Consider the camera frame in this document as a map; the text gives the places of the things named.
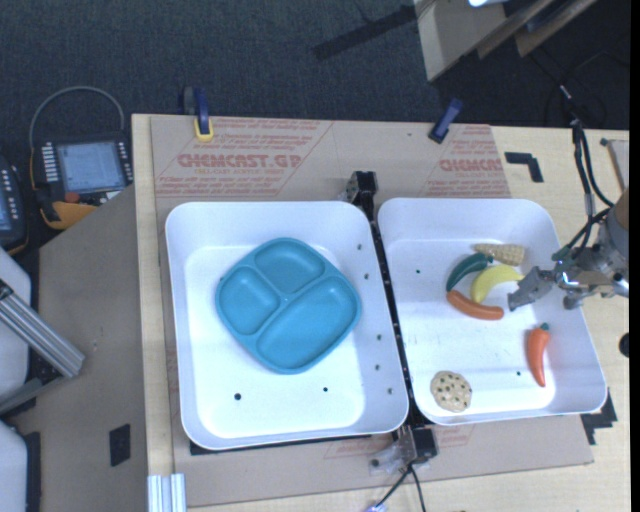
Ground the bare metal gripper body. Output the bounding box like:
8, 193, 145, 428
551, 243, 631, 300

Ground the yellow banana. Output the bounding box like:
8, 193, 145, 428
470, 263, 526, 305

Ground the orange sausage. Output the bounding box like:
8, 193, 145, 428
445, 289, 505, 322

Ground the orange carrot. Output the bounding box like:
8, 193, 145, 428
525, 322, 552, 389

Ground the green toy pepper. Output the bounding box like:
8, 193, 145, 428
445, 252, 495, 293

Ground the white plastic tray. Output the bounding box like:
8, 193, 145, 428
164, 200, 411, 452
376, 196, 609, 427

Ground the tan chocolate chip biscuit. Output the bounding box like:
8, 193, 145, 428
429, 369, 474, 414

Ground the thin black and white rod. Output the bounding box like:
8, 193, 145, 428
360, 192, 419, 429

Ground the blue divided plate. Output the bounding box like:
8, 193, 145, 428
214, 236, 363, 376

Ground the brown cardboard board red print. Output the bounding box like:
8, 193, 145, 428
149, 115, 597, 509

